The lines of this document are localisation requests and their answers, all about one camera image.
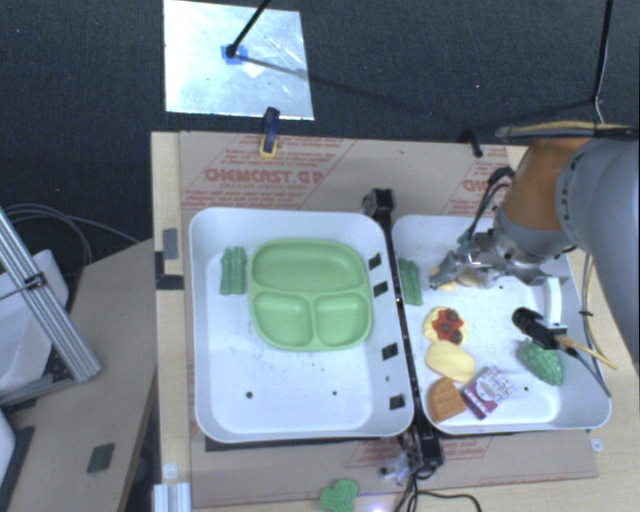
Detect green broccoli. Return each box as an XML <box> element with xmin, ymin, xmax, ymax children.
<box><xmin>318</xmin><ymin>478</ymin><xmax>361</xmax><ymax>512</ymax></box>

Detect orange waffle biscuit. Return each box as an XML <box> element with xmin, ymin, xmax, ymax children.
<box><xmin>426</xmin><ymin>376</ymin><xmax>468</xmax><ymax>425</ymax></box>

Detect brown cardboard board red print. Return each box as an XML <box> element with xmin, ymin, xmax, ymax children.
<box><xmin>178</xmin><ymin>130</ymin><xmax>600</xmax><ymax>509</ymax></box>

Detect pale yellow toy food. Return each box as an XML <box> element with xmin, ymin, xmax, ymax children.
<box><xmin>439</xmin><ymin>268</ymin><xmax>482</xmax><ymax>293</ymax></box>

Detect green divided plate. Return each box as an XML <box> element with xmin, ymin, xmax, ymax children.
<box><xmin>247</xmin><ymin>238</ymin><xmax>374</xmax><ymax>351</ymax></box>

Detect green grapes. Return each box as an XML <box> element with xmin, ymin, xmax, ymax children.
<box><xmin>516</xmin><ymin>339</ymin><xmax>565</xmax><ymax>387</ymax></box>

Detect yellow toy food piece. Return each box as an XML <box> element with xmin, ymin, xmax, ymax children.
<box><xmin>424</xmin><ymin>339</ymin><xmax>476</xmax><ymax>385</ymax></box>

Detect yellow pizza slice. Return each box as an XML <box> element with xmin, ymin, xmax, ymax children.
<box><xmin>422</xmin><ymin>306</ymin><xmax>469</xmax><ymax>347</ymax></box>

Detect white plastic tray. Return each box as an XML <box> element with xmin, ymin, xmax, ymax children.
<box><xmin>188</xmin><ymin>206</ymin><xmax>416</xmax><ymax>445</ymax></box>
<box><xmin>391</xmin><ymin>214</ymin><xmax>612</xmax><ymax>435</ymax></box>

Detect thin black rod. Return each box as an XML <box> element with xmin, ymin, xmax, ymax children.
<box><xmin>381</xmin><ymin>213</ymin><xmax>429</xmax><ymax>441</ymax></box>

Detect black cylinder on white bracket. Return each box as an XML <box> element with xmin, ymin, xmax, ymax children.
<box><xmin>511</xmin><ymin>277</ymin><xmax>570</xmax><ymax>351</ymax></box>

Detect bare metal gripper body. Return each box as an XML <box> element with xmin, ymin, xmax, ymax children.
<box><xmin>462</xmin><ymin>231</ymin><xmax>571</xmax><ymax>287</ymax></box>

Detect pink and purple packet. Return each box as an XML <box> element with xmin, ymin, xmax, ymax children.
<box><xmin>460</xmin><ymin>365</ymin><xmax>518</xmax><ymax>421</ymax></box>

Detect green asparagus bundle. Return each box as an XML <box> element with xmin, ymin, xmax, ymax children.
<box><xmin>396</xmin><ymin>257</ymin><xmax>424</xmax><ymax>308</ymax></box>
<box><xmin>219</xmin><ymin>246</ymin><xmax>248</xmax><ymax>297</ymax></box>

